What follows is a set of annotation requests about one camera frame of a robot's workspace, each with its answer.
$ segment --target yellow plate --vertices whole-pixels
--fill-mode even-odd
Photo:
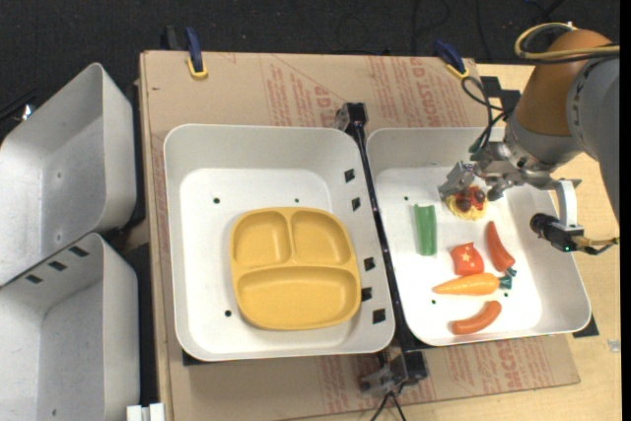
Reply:
[[[244,213],[230,237],[233,287],[251,324],[314,329],[352,317],[361,303],[355,250],[332,214],[307,207]]]

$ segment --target white bin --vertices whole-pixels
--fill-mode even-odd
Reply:
[[[175,330],[203,361],[371,353],[394,319],[382,250],[357,145],[332,128],[183,125],[165,141]],[[334,326],[273,331],[239,313],[230,232],[244,212],[311,207],[334,214],[371,298]]]
[[[479,128],[385,128],[370,135],[368,157],[405,320],[414,335],[435,345],[463,344],[577,331],[591,318],[591,306],[571,253],[561,252],[530,229],[533,214],[556,216],[547,191],[524,185],[508,189],[489,202],[477,221],[456,217],[442,202],[438,187],[457,161],[468,163],[468,147]],[[503,129],[493,131],[501,140]],[[486,188],[484,181],[475,183]],[[419,252],[414,204],[434,205],[438,252]],[[487,296],[436,295],[432,288],[456,277],[452,247],[474,242],[485,270],[498,276],[485,243],[485,226],[494,220],[502,243],[516,259],[518,271],[510,291]],[[455,336],[454,319],[473,316],[483,302],[497,300],[500,316],[484,330]]]
[[[83,70],[0,147],[0,286],[136,202],[132,110],[105,69]]]
[[[123,420],[140,395],[137,290],[97,234],[0,289],[0,419]]]

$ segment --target red sausage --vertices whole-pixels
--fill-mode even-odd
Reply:
[[[498,301],[492,300],[491,302],[487,302],[482,311],[475,316],[452,321],[452,333],[454,335],[467,335],[480,331],[497,319],[501,311],[502,304]]]

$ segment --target orange carrot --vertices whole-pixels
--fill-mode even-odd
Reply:
[[[502,304],[496,300],[487,302],[478,314],[467,319],[452,321],[452,333],[454,335],[467,335],[486,328],[502,311]]]
[[[491,260],[493,261],[495,268],[497,268],[500,272],[508,271],[511,275],[515,275],[517,273],[516,270],[511,268],[515,265],[515,259],[506,250],[502,241],[500,241],[500,236],[497,232],[497,227],[495,226],[494,221],[490,221],[486,226],[486,245],[489,249],[489,253],[491,254]]]
[[[513,278],[510,275],[497,277],[490,272],[463,275],[433,288],[434,293],[441,295],[490,295],[500,286],[511,289]]]

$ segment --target red bell pepper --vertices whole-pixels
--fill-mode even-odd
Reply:
[[[484,260],[473,243],[466,243],[454,247],[450,251],[454,261],[456,275],[481,274],[484,272]]]
[[[486,227],[486,245],[491,253],[495,268],[500,272],[508,272],[510,275],[517,274],[517,270],[513,268],[515,259],[502,244],[494,221],[490,221]]]

